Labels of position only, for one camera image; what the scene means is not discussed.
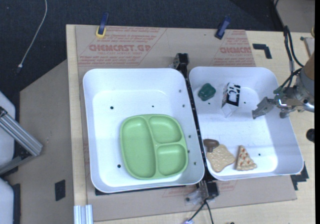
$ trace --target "blue clamp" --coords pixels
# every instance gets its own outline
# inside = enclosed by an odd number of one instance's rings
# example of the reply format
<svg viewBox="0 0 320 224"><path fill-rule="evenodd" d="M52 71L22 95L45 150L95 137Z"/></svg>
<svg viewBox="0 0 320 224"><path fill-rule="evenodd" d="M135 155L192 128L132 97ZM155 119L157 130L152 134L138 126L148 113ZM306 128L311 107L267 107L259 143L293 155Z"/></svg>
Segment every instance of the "blue clamp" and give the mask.
<svg viewBox="0 0 320 224"><path fill-rule="evenodd" d="M226 16L224 18L224 21L221 24L219 24L218 30L214 36L219 40L221 40L230 22L231 22L231 18L229 16Z"/></svg>
<svg viewBox="0 0 320 224"><path fill-rule="evenodd" d="M96 30L96 36L99 39L103 39L105 37L105 33L106 33L106 30L107 30L106 25L108 23L108 18L109 18L109 13L105 12L103 17L102 17L100 26Z"/></svg>

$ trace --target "green divided plate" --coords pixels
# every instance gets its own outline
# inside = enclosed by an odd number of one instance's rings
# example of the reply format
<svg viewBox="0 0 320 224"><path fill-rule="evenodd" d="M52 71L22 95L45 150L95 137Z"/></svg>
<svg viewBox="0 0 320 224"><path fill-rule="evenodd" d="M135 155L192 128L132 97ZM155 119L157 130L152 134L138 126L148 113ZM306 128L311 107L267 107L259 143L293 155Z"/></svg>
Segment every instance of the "green divided plate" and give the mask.
<svg viewBox="0 0 320 224"><path fill-rule="evenodd" d="M137 115L120 128L122 157L128 172L138 179L157 179L185 170L188 152L183 131L168 115Z"/></svg>

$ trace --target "white cable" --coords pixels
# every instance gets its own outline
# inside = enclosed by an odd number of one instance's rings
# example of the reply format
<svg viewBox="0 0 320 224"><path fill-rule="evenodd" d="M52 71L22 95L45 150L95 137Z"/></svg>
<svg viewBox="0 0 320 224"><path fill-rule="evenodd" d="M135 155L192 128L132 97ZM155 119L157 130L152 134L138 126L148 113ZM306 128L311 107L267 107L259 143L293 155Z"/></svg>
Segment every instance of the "white cable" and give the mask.
<svg viewBox="0 0 320 224"><path fill-rule="evenodd" d="M16 71L17 73L19 73L19 72L21 71L21 68L23 67L24 60L25 60L25 58L27 57L27 54L29 53L30 48L31 48L32 45L34 44L35 39L36 39L36 37L37 37L37 35L38 35L38 33L39 33L39 30L40 30L42 24L44 23L44 20L46 19L47 11L48 11L48 10L47 10L47 7L48 7L48 5L47 5L47 0L44 0L44 3L45 3L46 10L45 10L45 12L44 12L43 19L42 19L42 21L41 21L41 23L40 23L40 25L39 25L39 27L38 27L38 29L37 29L37 31L36 31L36 34L34 35L32 41L31 41L30 46L29 46L28 49L26 50L26 52L25 52L25 54L24 54L24 56L23 56L23 58L22 58L21 63L18 65L18 68L17 68L17 71Z"/></svg>

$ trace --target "black fabric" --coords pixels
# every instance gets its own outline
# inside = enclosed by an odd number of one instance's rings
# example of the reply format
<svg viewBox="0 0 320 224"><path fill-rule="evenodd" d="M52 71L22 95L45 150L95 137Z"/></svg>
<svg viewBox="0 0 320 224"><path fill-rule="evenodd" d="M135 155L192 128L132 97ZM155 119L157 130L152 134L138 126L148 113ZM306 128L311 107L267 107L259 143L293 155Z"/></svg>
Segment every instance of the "black fabric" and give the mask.
<svg viewBox="0 0 320 224"><path fill-rule="evenodd" d="M0 91L8 98L66 59L66 24L99 25L104 12L114 26L215 29L229 15L228 29L279 30L271 0L47 0L17 75L44 7L44 0L0 0Z"/></svg>

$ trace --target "wooden table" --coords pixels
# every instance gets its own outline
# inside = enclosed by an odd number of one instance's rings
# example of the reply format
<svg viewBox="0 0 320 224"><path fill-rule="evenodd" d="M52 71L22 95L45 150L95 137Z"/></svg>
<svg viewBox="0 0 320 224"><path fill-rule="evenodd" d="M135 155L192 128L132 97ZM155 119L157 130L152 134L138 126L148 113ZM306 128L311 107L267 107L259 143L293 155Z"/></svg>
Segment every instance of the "wooden table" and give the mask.
<svg viewBox="0 0 320 224"><path fill-rule="evenodd" d="M84 167L84 152L82 140L82 126L80 113L80 90L78 78L77 48L76 48L76 25L66 26L67 38L67 59L68 59L68 80L70 98L70 119L71 119L71 143L72 143L72 165L73 165L73 193L75 205L87 204L86 179ZM284 38L280 32L256 32L247 31L250 45L253 43L266 44L271 53L272 59L267 59L262 50L252 50L256 66L270 69L277 77L279 83L289 76L289 62L284 48ZM305 44L301 37L311 37L306 33L292 33L294 50L300 62L308 60ZM314 128L315 115L310 112L290 114L290 119L296 134L306 169L309 174L307 182L298 184L296 191L297 200L219 208L212 210L215 223L315 223L315 152L314 143L306 139L306 132ZM103 223L183 223L194 212L180 212L165 215L154 215L136 217L130 219L118 219L95 222ZM207 210L202 210L195 218L196 223L209 223L210 217Z"/></svg>

